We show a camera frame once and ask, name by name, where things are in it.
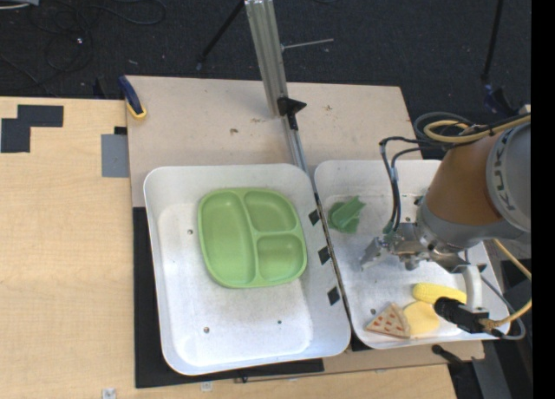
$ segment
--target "metal bar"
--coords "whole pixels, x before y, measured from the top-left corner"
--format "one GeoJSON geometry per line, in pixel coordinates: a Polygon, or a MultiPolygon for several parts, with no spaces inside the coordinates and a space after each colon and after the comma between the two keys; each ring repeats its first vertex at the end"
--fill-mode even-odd
{"type": "MultiPolygon", "coordinates": [[[[284,59],[281,56],[278,26],[273,0],[245,0],[246,15],[251,26],[252,40],[257,52],[258,66],[264,82],[264,91],[268,108],[278,117],[278,99],[287,97],[284,59]]],[[[296,129],[289,126],[286,117],[282,117],[284,129],[295,165],[308,173],[303,145],[296,129]]]]}

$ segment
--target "black connector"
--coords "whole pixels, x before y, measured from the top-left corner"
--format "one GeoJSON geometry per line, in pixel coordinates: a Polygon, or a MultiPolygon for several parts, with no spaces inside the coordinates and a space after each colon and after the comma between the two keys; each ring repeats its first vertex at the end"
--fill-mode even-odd
{"type": "Polygon", "coordinates": [[[464,306],[454,298],[438,298],[435,301],[434,310],[439,316],[468,333],[484,332],[484,326],[479,321],[488,318],[489,313],[487,311],[471,312],[464,306]]]}

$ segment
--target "black floor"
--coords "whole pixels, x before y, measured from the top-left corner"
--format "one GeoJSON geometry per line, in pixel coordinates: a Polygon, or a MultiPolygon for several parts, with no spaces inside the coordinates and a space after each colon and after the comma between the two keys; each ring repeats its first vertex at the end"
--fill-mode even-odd
{"type": "MultiPolygon", "coordinates": [[[[41,0],[22,9],[1,2],[0,95],[120,98],[116,79],[124,74],[260,80],[244,10],[197,69],[240,1],[41,0]]],[[[398,86],[412,120],[436,111],[478,123],[504,118],[484,104],[486,84],[503,90],[509,110],[531,102],[532,0],[274,0],[274,7],[285,47],[333,39],[285,49],[288,82],[398,86]]],[[[468,389],[456,381],[463,397],[468,389]]]]}

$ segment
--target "wooden table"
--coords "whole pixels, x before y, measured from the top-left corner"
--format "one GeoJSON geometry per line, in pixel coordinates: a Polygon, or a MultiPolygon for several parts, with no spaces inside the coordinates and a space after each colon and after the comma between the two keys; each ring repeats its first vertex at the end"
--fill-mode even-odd
{"type": "MultiPolygon", "coordinates": [[[[153,118],[156,110],[148,93],[159,96],[160,102],[164,92],[175,95],[182,88],[191,91],[192,85],[202,94],[213,91],[224,95],[226,87],[227,94],[233,94],[240,92],[239,86],[250,98],[264,98],[261,83],[130,79],[153,118]]],[[[349,87],[339,90],[339,94],[349,99],[349,87]]],[[[355,99],[360,98],[357,92],[364,92],[362,87],[353,90],[355,99]]],[[[320,85],[290,85],[292,98],[320,96],[319,103],[310,109],[312,112],[307,109],[306,118],[298,116],[301,129],[305,129],[303,133],[317,128],[317,124],[309,126],[308,115],[317,123],[318,111],[322,117],[329,118],[325,131],[316,129],[322,132],[324,140],[334,124],[341,127],[341,102],[331,104],[329,98],[335,97],[329,92],[329,88],[320,85]]],[[[391,114],[393,108],[401,111],[405,130],[409,129],[397,88],[369,87],[366,92],[381,96],[380,102],[372,100],[376,105],[389,105],[389,109],[383,109],[385,112],[370,117],[374,120],[370,124],[374,125],[369,125],[369,131],[375,128],[381,129],[380,133],[391,133],[391,125],[382,126],[380,117],[391,114]],[[392,96],[396,103],[389,101],[392,96]]],[[[205,102],[203,109],[209,108],[209,104],[205,102]]],[[[264,378],[258,379],[264,382],[246,384],[231,379],[215,381],[212,393],[202,392],[198,383],[136,389],[131,209],[134,206],[132,187],[136,185],[132,178],[102,177],[101,160],[101,136],[113,134],[114,127],[127,126],[124,101],[3,97],[0,118],[17,118],[18,105],[63,106],[63,126],[31,128],[28,153],[0,154],[0,396],[96,398],[101,397],[103,389],[115,388],[117,398],[368,398],[378,395],[455,398],[446,361],[422,347],[346,351],[326,359],[324,373],[295,380],[264,378]]],[[[262,115],[249,118],[245,122],[247,128],[258,129],[266,124],[262,115]]],[[[235,141],[238,135],[248,132],[236,124],[228,127],[228,121],[221,125],[225,126],[227,141],[235,141]],[[230,128],[236,128],[238,133],[230,133],[230,128]]],[[[202,132],[198,118],[194,124],[202,132]]],[[[136,169],[143,166],[142,162],[134,161],[140,135],[133,126],[127,127],[133,177],[139,173],[136,169]]],[[[353,129],[350,138],[356,143],[360,138],[355,132],[353,129]]],[[[213,144],[218,141],[212,138],[213,144]]],[[[321,161],[324,149],[305,138],[303,142],[310,165],[321,161]]],[[[345,146],[341,142],[331,143],[345,146]]],[[[224,153],[218,149],[217,154],[224,153]]],[[[480,342],[449,343],[445,348],[464,360],[483,357],[480,342]]]]}

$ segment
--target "yellow cable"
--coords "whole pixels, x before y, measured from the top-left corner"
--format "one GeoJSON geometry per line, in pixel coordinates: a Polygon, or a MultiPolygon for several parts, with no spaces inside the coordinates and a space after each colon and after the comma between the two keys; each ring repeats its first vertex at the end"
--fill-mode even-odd
{"type": "MultiPolygon", "coordinates": [[[[519,270],[532,282],[532,274],[523,266],[510,252],[507,250],[501,242],[497,239],[493,240],[494,244],[499,247],[499,249],[508,257],[513,264],[519,268],[519,270]]],[[[492,320],[492,319],[480,319],[479,322],[484,326],[485,330],[493,330],[494,328],[498,328],[507,322],[512,322],[514,319],[523,316],[526,312],[528,312],[532,308],[532,298],[524,305],[520,310],[514,312],[510,316],[502,319],[502,320],[492,320]]]]}
{"type": "Polygon", "coordinates": [[[446,143],[467,143],[469,141],[476,141],[481,139],[482,137],[487,137],[488,135],[491,135],[492,133],[497,134],[499,132],[502,132],[508,128],[514,128],[515,126],[519,126],[522,125],[524,123],[527,123],[531,120],[531,115],[527,114],[524,117],[518,119],[518,120],[513,120],[513,121],[509,121],[505,124],[496,126],[492,129],[488,129],[486,131],[477,133],[477,134],[468,134],[468,135],[441,135],[441,134],[436,134],[432,129],[440,127],[440,126],[455,126],[455,125],[460,125],[462,123],[460,123],[457,120],[439,120],[439,121],[434,121],[432,123],[427,124],[424,127],[424,133],[432,140],[436,140],[436,141],[443,141],[446,143]]]}

